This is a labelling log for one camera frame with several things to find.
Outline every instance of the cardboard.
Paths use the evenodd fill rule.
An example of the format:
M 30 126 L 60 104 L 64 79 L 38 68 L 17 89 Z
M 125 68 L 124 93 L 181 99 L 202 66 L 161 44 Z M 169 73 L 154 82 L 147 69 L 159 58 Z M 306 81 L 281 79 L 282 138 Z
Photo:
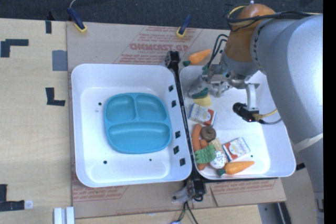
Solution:
M 160 65 L 168 51 L 179 51 L 182 62 L 188 55 L 212 48 L 219 34 L 226 30 L 188 28 L 183 39 L 176 37 L 177 27 L 86 23 L 88 30 L 80 33 L 67 22 L 69 118 L 72 163 L 72 205 L 76 218 L 128 215 L 181 210 L 173 203 L 172 193 L 183 188 L 183 182 L 90 188 L 76 176 L 73 126 L 71 72 L 82 63 L 132 63 Z M 204 59 L 199 65 L 206 64 Z M 207 193 L 193 208 L 259 204 L 286 200 L 281 180 L 239 180 L 207 183 Z

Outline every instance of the blue plate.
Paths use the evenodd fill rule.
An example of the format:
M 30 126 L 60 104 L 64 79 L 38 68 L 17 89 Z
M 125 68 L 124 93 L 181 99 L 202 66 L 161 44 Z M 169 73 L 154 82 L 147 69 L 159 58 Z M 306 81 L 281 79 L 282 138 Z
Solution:
M 110 145 L 121 153 L 160 151 L 172 140 L 166 106 L 152 94 L 123 93 L 110 97 L 104 107 L 104 124 Z

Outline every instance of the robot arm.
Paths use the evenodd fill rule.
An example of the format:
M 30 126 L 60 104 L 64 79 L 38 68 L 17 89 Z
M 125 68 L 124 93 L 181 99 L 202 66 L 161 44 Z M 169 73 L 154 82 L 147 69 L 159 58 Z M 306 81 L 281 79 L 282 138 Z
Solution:
M 318 223 L 324 223 L 323 15 L 277 14 L 250 4 L 237 19 L 228 19 L 232 31 L 220 63 L 208 66 L 205 81 L 221 86 L 220 96 L 232 87 L 248 90 L 246 82 L 258 70 L 266 75 L 278 113 L 310 176 Z

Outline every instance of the camera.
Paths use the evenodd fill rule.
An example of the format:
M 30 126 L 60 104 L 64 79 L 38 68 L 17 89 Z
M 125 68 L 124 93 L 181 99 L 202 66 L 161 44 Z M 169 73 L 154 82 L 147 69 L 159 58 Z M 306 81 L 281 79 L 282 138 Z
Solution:
M 247 122 L 255 122 L 256 119 L 253 117 L 253 114 L 259 114 L 259 110 L 248 110 L 247 105 L 242 103 L 235 103 L 232 109 Z

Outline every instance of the wooden tabletop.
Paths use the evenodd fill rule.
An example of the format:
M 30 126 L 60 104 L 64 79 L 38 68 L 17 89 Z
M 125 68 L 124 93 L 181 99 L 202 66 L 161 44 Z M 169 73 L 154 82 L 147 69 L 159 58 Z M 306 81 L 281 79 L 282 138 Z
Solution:
M 28 39 L 0 57 L 0 184 L 7 200 L 33 209 L 0 212 L 0 223 L 52 223 L 53 209 L 72 206 L 68 72 L 53 71 L 52 52 L 67 50 L 66 23 L 0 19 L 0 41 Z M 55 100 L 47 105 L 46 88 Z M 261 224 L 257 205 L 193 210 L 198 223 Z M 76 223 L 171 223 L 180 211 L 76 219 Z M 182 223 L 194 223 L 189 212 Z

